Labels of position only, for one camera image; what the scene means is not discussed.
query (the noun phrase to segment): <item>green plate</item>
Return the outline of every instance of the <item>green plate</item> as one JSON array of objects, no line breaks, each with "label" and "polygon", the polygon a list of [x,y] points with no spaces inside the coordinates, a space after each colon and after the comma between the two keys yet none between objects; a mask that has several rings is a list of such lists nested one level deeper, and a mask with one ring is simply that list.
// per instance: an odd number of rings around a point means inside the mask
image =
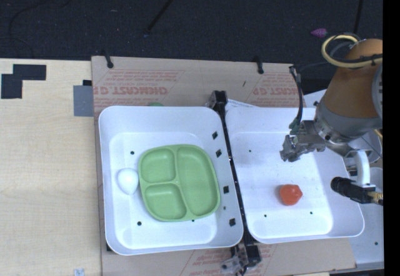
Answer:
[{"label": "green plate", "polygon": [[180,222],[211,215],[220,195],[213,163],[195,145],[167,145],[147,150],[139,159],[139,183],[149,213]]}]

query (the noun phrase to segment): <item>tomato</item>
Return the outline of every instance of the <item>tomato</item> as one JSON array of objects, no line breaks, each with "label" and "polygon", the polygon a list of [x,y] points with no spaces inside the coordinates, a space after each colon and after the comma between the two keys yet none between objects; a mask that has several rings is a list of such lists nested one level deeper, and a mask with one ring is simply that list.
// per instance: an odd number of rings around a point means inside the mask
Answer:
[{"label": "tomato", "polygon": [[303,192],[298,185],[286,184],[280,188],[279,195],[285,205],[294,205],[303,196]]}]

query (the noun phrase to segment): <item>egg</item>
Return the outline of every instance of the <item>egg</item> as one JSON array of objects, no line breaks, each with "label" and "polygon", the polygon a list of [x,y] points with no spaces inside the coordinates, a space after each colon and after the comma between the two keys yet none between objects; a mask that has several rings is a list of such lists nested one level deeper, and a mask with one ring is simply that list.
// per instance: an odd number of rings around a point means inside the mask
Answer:
[{"label": "egg", "polygon": [[138,189],[139,175],[134,169],[121,169],[117,175],[119,188],[127,195],[133,195]]}]

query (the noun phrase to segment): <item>dark floor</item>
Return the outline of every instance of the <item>dark floor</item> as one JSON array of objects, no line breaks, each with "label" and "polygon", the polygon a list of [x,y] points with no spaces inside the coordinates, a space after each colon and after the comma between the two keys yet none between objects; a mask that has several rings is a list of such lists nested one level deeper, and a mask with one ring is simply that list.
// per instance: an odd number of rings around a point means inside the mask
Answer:
[{"label": "dark floor", "polygon": [[[383,38],[383,0],[0,0],[0,57],[110,56],[312,64],[323,38]],[[334,66],[306,69],[305,93],[326,88]]]}]

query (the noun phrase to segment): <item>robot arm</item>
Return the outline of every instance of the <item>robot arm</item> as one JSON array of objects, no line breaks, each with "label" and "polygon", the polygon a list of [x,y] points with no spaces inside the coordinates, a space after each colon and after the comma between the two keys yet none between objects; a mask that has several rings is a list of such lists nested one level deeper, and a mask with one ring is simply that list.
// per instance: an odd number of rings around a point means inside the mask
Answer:
[{"label": "robot arm", "polygon": [[[333,59],[326,53],[328,45],[336,39],[354,43],[344,59]],[[337,71],[316,108],[314,120],[301,121],[297,116],[289,126],[292,131],[285,137],[280,152],[282,160],[289,162],[325,148],[345,158],[353,157],[359,178],[353,181],[336,177],[332,189],[360,203],[381,205],[383,195],[381,200],[374,192],[369,183],[369,163],[364,161],[370,151],[354,149],[349,143],[383,128],[382,53],[383,42],[379,39],[359,41],[347,34],[327,39],[322,45],[322,56],[336,65]]]}]

